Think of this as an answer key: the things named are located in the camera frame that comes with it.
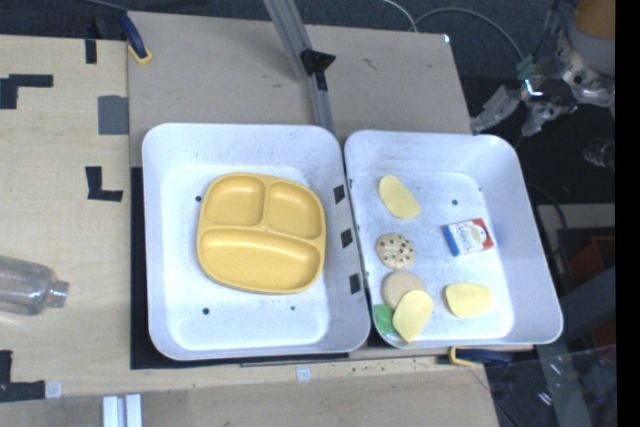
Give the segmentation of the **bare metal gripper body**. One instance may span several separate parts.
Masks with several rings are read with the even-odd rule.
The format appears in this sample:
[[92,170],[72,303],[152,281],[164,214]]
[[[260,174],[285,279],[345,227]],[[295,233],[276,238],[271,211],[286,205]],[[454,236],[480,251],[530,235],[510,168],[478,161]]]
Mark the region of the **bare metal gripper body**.
[[582,104],[615,106],[615,79],[589,64],[568,38],[557,39],[550,57],[525,57],[519,80],[530,116],[559,116]]

